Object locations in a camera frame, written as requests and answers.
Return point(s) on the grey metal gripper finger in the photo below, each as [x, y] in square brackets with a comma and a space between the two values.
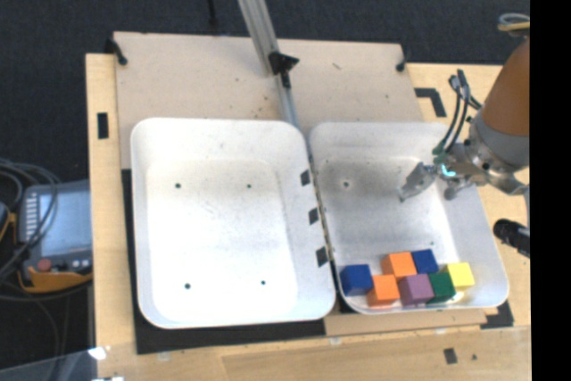
[456, 191]
[417, 180]

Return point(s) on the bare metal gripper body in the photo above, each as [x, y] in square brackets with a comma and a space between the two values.
[486, 171]

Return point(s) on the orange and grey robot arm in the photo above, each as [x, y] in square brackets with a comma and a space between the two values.
[508, 102]

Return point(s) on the white plastic tray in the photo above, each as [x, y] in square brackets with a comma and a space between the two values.
[383, 218]
[223, 227]

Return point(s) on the blue cube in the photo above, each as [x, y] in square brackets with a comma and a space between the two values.
[356, 279]
[424, 261]

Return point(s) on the yellow cube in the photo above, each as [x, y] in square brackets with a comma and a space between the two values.
[460, 275]

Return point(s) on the orange cube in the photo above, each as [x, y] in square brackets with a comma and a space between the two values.
[383, 290]
[399, 264]

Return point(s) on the green cube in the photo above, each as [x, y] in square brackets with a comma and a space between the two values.
[441, 286]

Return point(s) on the purple cube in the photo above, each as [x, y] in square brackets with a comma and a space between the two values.
[416, 289]

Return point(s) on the pale wood board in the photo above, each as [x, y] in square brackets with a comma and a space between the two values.
[201, 76]

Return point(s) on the black cylinder on white bracket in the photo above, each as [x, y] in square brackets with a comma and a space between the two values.
[513, 234]

